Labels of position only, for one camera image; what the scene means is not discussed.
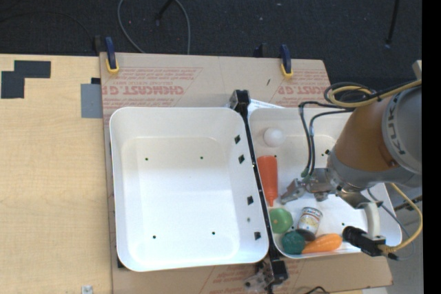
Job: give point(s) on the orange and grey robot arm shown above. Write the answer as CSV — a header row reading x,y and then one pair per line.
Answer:
x,y
368,144

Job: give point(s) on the white ball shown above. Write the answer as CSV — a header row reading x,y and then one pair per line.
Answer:
x,y
274,137

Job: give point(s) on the orange bottle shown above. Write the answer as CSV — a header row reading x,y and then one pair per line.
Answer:
x,y
268,175

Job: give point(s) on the black cylinder on white bracket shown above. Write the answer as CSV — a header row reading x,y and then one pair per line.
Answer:
x,y
361,239

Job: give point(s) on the dark green toy broccoli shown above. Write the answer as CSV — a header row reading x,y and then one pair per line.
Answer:
x,y
293,242

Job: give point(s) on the small printed can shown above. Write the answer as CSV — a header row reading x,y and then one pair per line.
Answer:
x,y
309,222

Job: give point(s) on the orange toy carrot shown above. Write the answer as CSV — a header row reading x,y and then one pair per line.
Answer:
x,y
324,243

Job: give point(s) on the white plastic tray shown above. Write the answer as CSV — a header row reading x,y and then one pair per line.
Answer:
x,y
330,223
179,189

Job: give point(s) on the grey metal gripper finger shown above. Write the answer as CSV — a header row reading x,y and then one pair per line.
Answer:
x,y
292,192
321,197

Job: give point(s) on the light green toy pepper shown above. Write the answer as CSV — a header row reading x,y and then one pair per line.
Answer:
x,y
280,220

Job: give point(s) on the thin black rod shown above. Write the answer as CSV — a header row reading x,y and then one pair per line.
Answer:
x,y
256,168

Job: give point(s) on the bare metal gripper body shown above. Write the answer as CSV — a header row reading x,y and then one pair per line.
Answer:
x,y
322,181

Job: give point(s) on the brown cardboard board red print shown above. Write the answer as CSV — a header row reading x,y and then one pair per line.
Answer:
x,y
165,86

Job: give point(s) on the white paper label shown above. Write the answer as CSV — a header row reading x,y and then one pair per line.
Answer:
x,y
263,104

